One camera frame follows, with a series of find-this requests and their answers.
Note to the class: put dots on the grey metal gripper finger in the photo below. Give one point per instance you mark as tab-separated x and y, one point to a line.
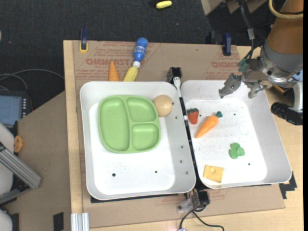
229	85
254	90

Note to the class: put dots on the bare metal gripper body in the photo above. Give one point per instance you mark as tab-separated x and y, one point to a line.
262	74

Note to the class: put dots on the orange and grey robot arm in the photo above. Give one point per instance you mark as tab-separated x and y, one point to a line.
286	37

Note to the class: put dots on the orange carrot with green top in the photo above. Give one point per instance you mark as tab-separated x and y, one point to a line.
207	126

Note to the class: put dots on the white plastic tray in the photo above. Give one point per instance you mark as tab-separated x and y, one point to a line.
134	167
235	133

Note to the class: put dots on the red strawberry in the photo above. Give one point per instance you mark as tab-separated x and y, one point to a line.
193	116

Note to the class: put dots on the thin black and white rod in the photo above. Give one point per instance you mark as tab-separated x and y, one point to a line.
186	126

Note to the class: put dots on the green leaf cluster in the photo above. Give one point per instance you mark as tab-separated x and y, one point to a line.
236	151

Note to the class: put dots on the beige round ball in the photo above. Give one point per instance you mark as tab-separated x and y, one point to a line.
163	105

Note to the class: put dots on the brown cardboard board red print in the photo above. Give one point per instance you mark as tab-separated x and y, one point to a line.
149	61

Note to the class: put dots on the yellow cheese slice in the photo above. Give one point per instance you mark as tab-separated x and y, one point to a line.
213	173

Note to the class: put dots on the blue plastic bottle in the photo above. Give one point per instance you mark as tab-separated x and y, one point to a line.
140	52

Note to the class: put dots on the yellow corn cob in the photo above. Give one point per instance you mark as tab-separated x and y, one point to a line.
131	74

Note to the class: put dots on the yellow oval object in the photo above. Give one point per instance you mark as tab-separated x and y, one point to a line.
164	4

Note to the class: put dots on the green divided plate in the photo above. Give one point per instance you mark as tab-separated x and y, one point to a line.
128	123

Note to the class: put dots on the plain orange cone carrot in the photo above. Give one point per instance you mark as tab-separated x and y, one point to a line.
113	73

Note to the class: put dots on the orange pretzel-shaped object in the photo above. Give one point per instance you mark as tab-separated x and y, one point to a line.
18	144

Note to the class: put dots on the black cylinder on white bracket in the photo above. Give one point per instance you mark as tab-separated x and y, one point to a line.
288	109

